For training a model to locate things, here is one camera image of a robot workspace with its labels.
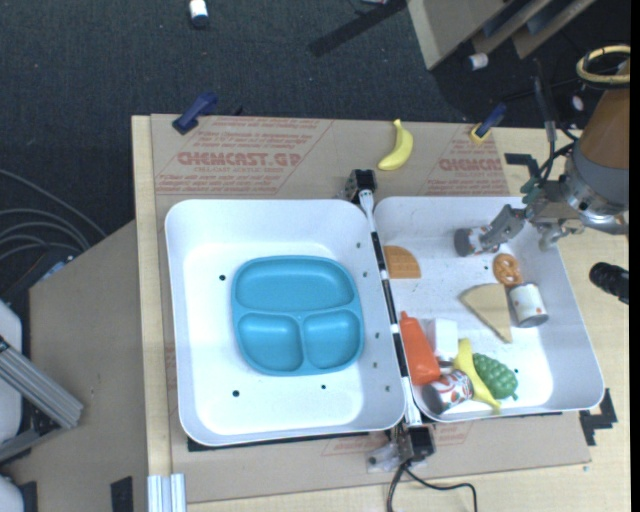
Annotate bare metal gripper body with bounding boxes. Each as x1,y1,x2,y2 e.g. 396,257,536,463
522,179,630,236

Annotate small grey can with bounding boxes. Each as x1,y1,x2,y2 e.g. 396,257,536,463
453,225,501,259

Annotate orange pretzel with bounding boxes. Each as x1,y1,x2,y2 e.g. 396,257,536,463
491,252,524,287

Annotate beige triangular bread slice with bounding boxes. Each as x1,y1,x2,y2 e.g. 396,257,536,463
459,282,514,345

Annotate brown waffle biscuit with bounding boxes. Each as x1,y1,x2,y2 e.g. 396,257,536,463
382,244,422,280

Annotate white plastic tray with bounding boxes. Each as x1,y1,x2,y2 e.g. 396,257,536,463
372,195,607,424
163,198,408,448

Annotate white carton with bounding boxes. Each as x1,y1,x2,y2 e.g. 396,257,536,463
431,317,460,359

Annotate yellow banana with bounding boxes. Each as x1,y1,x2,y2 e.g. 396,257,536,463
453,337,503,414
376,118,416,172

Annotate thin black and white rod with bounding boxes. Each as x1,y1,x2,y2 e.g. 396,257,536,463
358,188,424,429

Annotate green grapes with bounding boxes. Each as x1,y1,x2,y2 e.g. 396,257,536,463
471,352,520,402

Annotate orange bottle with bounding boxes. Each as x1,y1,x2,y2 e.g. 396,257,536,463
398,310,443,387

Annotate white can with red print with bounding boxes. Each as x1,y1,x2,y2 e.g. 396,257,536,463
421,369,476,417

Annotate blue divided plate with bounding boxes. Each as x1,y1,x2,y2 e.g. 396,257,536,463
230,254,365,378

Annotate brown cardboard board red print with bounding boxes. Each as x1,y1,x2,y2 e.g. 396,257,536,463
148,113,594,504

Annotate black cylinder on white bracket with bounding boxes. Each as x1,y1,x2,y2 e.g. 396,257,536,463
588,261,631,305

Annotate black block with thin wires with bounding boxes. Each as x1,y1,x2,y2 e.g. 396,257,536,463
339,168,378,202
394,424,436,464

